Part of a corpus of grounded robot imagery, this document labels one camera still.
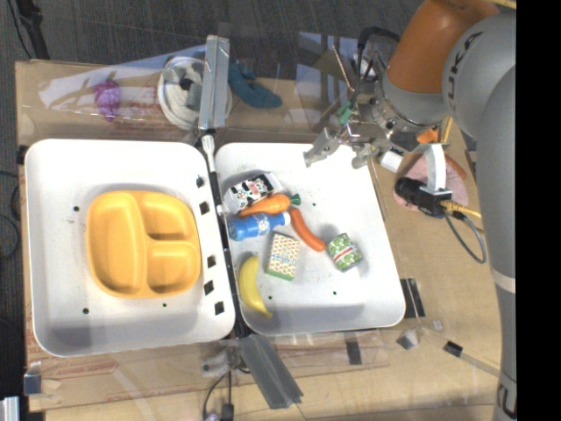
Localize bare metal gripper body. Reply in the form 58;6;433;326
339;96;435;157

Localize white plastic tray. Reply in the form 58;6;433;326
23;138;238;359
213;141;407;338

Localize orange carrot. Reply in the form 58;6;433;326
237;192;302;219

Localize white carton black red print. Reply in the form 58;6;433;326
223;172;284;216

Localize orange sausage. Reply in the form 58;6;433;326
288;207;327;253

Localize teal cloth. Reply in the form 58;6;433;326
227;61;284;110

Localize green and white can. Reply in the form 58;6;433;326
325;232;365;273

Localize blue bottle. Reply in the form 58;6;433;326
227;210;292;242

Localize yellow and green carton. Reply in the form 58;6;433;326
264;232;302;282

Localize brown cardboard board red print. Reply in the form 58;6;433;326
14;58;501;413

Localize yellow banana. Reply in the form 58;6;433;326
238;253;274;320

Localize purple grapes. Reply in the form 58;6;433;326
93;78;122;123

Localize yellow divided plate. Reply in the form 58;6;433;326
85;189;203;300

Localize black cylinder on white bracket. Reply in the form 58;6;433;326
394;142;454;219

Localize white coiled rope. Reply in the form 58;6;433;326
156;54;234;132

